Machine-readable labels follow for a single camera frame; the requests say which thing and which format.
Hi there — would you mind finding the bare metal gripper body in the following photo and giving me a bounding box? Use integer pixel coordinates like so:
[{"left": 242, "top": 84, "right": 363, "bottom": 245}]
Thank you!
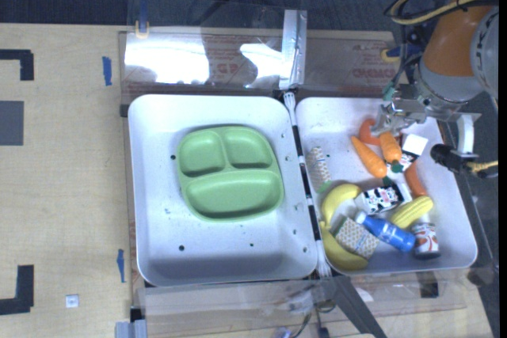
[{"left": 380, "top": 84, "right": 482, "bottom": 124}]

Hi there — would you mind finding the curved orange sausage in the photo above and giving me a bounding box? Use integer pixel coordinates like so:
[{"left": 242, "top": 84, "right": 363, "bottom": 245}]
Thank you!
[{"left": 358, "top": 118, "right": 382, "bottom": 146}]

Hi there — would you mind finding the orange carrot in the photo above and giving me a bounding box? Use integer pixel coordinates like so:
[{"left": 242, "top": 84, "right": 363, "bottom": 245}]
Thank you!
[
  {"left": 350, "top": 135, "right": 389, "bottom": 180},
  {"left": 379, "top": 131, "right": 405, "bottom": 174}
]

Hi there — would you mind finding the white plastic tray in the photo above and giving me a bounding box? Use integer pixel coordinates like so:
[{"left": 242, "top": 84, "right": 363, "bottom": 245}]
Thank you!
[
  {"left": 295, "top": 97, "right": 479, "bottom": 277},
  {"left": 127, "top": 93, "right": 320, "bottom": 287}
]

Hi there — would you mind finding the white patterned cylinder packet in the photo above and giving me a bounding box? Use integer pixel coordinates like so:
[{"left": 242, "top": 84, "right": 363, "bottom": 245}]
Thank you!
[{"left": 308, "top": 146, "right": 334, "bottom": 193}]

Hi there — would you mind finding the black and white cow carton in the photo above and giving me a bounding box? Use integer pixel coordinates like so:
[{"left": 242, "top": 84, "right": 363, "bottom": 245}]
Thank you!
[{"left": 361, "top": 185, "right": 406, "bottom": 216}]

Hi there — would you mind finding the yellow banana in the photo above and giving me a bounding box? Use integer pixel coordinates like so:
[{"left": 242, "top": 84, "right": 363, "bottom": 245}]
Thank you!
[
  {"left": 320, "top": 182, "right": 363, "bottom": 227},
  {"left": 318, "top": 220, "right": 370, "bottom": 272}
]

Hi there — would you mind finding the yellow corn cob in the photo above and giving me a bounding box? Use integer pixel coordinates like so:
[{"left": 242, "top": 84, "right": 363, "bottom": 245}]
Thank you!
[{"left": 389, "top": 195, "right": 435, "bottom": 230}]

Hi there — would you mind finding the blue bottle with white cap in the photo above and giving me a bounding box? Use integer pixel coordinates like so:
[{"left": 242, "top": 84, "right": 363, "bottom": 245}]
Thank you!
[{"left": 353, "top": 210, "right": 417, "bottom": 253}]

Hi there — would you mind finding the orange patterned carton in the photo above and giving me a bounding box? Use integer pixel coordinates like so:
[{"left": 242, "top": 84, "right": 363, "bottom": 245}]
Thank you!
[{"left": 334, "top": 216, "right": 381, "bottom": 260}]

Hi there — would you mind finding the orange and white can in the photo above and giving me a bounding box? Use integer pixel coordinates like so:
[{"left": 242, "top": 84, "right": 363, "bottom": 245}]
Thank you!
[{"left": 410, "top": 222, "right": 442, "bottom": 260}]

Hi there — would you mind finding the green divided plate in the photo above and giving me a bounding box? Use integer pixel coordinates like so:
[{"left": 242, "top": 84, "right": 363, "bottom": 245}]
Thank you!
[{"left": 176, "top": 125, "right": 285, "bottom": 223}]

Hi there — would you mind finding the black cylinder on white bracket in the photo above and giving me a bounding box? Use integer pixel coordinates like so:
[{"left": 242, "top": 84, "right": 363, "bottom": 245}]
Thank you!
[{"left": 429, "top": 112, "right": 482, "bottom": 175}]

